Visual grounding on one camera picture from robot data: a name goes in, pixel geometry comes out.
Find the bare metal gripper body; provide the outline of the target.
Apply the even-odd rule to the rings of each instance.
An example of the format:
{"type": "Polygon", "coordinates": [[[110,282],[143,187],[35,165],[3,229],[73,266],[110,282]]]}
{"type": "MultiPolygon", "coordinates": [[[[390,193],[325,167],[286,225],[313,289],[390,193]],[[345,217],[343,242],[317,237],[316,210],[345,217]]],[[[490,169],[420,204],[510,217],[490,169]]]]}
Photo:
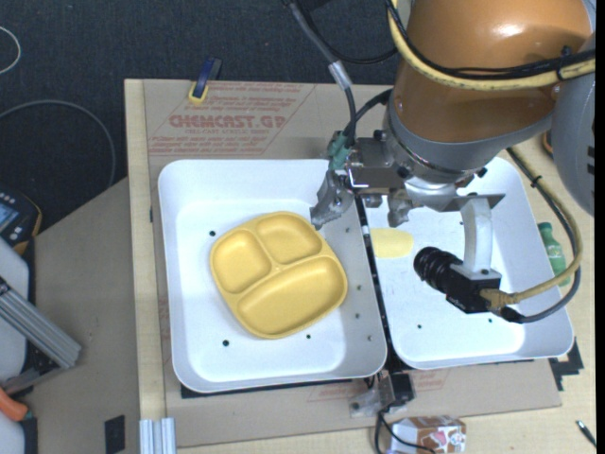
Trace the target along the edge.
{"type": "Polygon", "coordinates": [[[488,163],[480,142],[443,143],[411,136],[360,138],[347,162],[353,189],[387,198],[389,210],[454,209],[457,184],[488,163]]]}

